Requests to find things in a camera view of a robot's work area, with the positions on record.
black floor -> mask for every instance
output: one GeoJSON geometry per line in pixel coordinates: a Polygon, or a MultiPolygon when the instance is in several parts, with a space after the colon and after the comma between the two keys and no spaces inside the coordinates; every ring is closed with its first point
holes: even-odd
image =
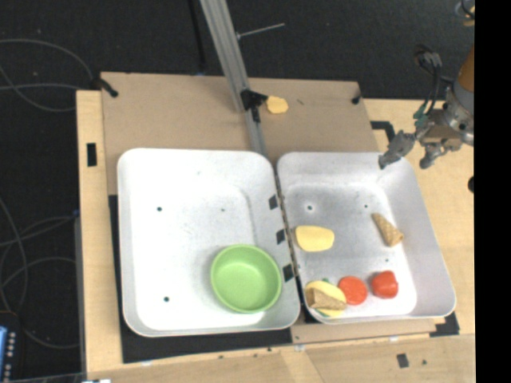
{"type": "MultiPolygon", "coordinates": [[[[442,73],[456,77],[473,44],[474,28],[454,15],[460,0],[228,0],[240,33],[285,23],[245,37],[241,47],[252,77],[358,81],[365,97],[423,98],[431,78],[413,59],[425,44],[442,56],[442,73]]],[[[221,69],[199,13],[208,75],[221,69]]],[[[187,0],[0,0],[0,42],[47,41],[71,50],[94,76],[100,71],[201,71],[187,0]]],[[[0,44],[0,66],[17,85],[58,82],[89,86],[81,64],[64,52],[32,43],[0,44]]],[[[79,213],[76,118],[73,111],[38,109],[0,81],[0,197],[18,232],[40,220],[79,213]]],[[[20,89],[52,109],[73,107],[71,89],[20,89]]],[[[0,211],[0,243],[14,239],[0,211]]],[[[36,339],[25,339],[20,377],[80,370],[74,233],[71,220],[22,240],[28,269],[5,285],[9,308],[36,339]],[[60,257],[51,261],[36,261],[60,257]]],[[[23,268],[21,248],[2,244],[1,280],[23,268]]],[[[5,303],[0,306],[7,309],[5,303]]]]}

green bowl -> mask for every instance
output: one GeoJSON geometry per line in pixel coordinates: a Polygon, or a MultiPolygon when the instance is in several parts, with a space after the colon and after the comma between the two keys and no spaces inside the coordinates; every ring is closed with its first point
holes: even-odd
{"type": "Polygon", "coordinates": [[[282,277],[267,252],[237,244],[223,249],[213,260],[211,284],[225,306],[243,314],[254,314],[277,302],[282,277]]]}

red object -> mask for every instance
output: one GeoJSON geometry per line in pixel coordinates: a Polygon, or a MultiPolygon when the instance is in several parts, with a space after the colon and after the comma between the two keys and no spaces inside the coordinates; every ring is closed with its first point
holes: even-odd
{"type": "Polygon", "coordinates": [[[367,298],[367,288],[364,281],[352,275],[342,278],[338,284],[339,289],[346,296],[349,305],[360,305],[367,298]]]}
{"type": "Polygon", "coordinates": [[[394,298],[398,294],[398,281],[394,272],[380,272],[370,282],[373,294],[380,298],[394,298]]]}

wooden table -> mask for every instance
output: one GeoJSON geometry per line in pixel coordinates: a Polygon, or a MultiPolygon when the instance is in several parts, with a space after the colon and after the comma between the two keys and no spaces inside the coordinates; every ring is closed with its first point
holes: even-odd
{"type": "MultiPolygon", "coordinates": [[[[124,364],[117,311],[108,195],[115,192],[115,163],[140,145],[248,149],[244,119],[233,111],[222,77],[104,73],[118,98],[77,93],[80,164],[85,371],[115,381],[472,381],[475,379],[473,284],[473,149],[418,168],[422,149],[407,159],[416,168],[458,303],[459,335],[430,338],[443,319],[384,322],[343,328],[297,322],[294,345],[202,353],[124,364]],[[96,160],[90,159],[95,149],[96,160]],[[406,359],[407,367],[398,360],[406,359]]],[[[284,97],[285,115],[262,109],[272,162],[292,150],[384,151],[382,131],[370,120],[390,121],[396,132],[413,129],[418,101],[365,100],[354,82],[251,79],[252,89],[284,97]]]]}

white tray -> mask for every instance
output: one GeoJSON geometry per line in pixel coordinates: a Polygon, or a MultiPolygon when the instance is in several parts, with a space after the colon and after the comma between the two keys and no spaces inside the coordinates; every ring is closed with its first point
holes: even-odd
{"type": "Polygon", "coordinates": [[[237,243],[291,263],[270,163],[254,152],[132,149],[117,165],[121,285],[127,324],[148,336],[284,329],[299,316],[294,278],[258,314],[223,306],[212,260],[237,243]]]}
{"type": "Polygon", "coordinates": [[[284,155],[277,172],[290,234],[300,225],[327,227],[335,233],[327,251],[306,252],[291,241],[302,287],[327,278],[335,285],[347,275],[369,286],[371,276],[392,270],[399,282],[396,298],[369,294],[338,318],[311,315],[326,324],[382,319],[443,317],[452,312],[455,294],[423,203],[414,170],[406,160],[378,166],[379,153],[296,152],[284,155]],[[404,240],[382,241],[371,213],[383,214],[404,240]]]}

